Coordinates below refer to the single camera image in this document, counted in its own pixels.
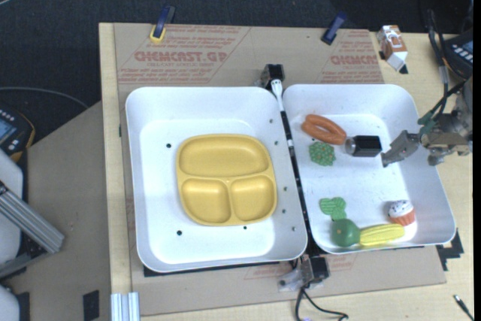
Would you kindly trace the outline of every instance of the black device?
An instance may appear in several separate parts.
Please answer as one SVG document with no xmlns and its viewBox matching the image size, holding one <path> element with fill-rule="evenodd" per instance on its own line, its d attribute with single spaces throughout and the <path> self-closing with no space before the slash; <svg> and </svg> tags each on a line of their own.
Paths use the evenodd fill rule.
<svg viewBox="0 0 481 321">
<path fill-rule="evenodd" d="M 0 101 L 0 149 L 17 162 L 35 136 L 35 128 L 23 114 Z"/>
<path fill-rule="evenodd" d="M 452 72 L 469 79 L 473 74 L 473 29 L 444 41 L 444 55 Z"/>
<path fill-rule="evenodd" d="M 383 149 L 381 140 L 376 135 L 356 135 L 347 138 L 345 143 L 346 152 L 352 156 L 374 157 Z"/>
<path fill-rule="evenodd" d="M 271 81 L 273 79 L 278 79 L 281 82 L 284 80 L 284 67 L 283 65 L 265 65 L 264 70 L 262 70 L 261 78 L 256 82 L 256 86 L 262 87 L 267 91 L 271 91 Z"/>
</svg>

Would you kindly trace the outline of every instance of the small box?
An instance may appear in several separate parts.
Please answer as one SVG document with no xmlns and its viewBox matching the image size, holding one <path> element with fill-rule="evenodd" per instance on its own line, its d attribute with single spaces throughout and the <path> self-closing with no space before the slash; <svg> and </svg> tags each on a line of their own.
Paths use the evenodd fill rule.
<svg viewBox="0 0 481 321">
<path fill-rule="evenodd" d="M 406 64 L 407 48 L 398 26 L 383 26 L 377 33 L 384 59 L 396 70 Z"/>
</svg>

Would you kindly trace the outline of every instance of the toy food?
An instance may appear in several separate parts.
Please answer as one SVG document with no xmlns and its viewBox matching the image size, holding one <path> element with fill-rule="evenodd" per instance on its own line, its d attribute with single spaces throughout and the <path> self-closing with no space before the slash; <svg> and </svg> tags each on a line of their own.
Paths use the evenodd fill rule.
<svg viewBox="0 0 481 321">
<path fill-rule="evenodd" d="M 202 225 L 255 223 L 276 208 L 271 157 L 265 145 L 249 135 L 188 138 L 177 151 L 176 171 L 182 207 Z"/>
<path fill-rule="evenodd" d="M 386 244 L 404 235 L 404 227 L 398 223 L 386 223 L 360 229 L 352 220 L 334 221 L 331 225 L 331 239 L 341 247 L 353 244 L 375 246 Z"/>
<path fill-rule="evenodd" d="M 309 146 L 310 160 L 321 166 L 332 166 L 336 160 L 334 148 L 330 144 L 315 142 Z"/>
<path fill-rule="evenodd" d="M 394 201 L 389 206 L 388 217 L 393 223 L 399 223 L 402 226 L 410 225 L 416 220 L 415 215 L 413 204 L 406 199 Z"/>
<path fill-rule="evenodd" d="M 346 201 L 341 197 L 335 197 L 333 199 L 323 198 L 319 201 L 319 206 L 321 211 L 331 216 L 333 221 L 342 220 L 347 217 L 344 209 L 346 208 Z"/>
<path fill-rule="evenodd" d="M 319 115 L 306 115 L 301 128 L 311 137 L 327 144 L 343 144 L 346 140 L 346 132 L 341 127 Z"/>
</svg>

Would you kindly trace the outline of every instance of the toy sausage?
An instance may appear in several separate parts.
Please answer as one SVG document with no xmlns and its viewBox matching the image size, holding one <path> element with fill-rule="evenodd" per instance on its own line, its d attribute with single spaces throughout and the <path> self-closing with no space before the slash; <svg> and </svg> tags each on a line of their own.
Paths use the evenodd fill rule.
<svg viewBox="0 0 481 321">
<path fill-rule="evenodd" d="M 301 128 L 311 137 L 327 144 L 343 144 L 346 140 L 346 132 L 341 127 L 319 115 L 307 115 Z"/>
</svg>

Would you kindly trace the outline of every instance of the yellow plate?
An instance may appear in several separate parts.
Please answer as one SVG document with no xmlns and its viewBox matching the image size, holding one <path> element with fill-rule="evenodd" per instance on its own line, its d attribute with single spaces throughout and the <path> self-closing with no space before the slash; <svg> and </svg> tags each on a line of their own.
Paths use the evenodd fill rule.
<svg viewBox="0 0 481 321">
<path fill-rule="evenodd" d="M 277 205 L 268 150 L 249 135 L 199 135 L 177 151 L 177 186 L 197 223 L 227 226 L 268 218 Z"/>
</svg>

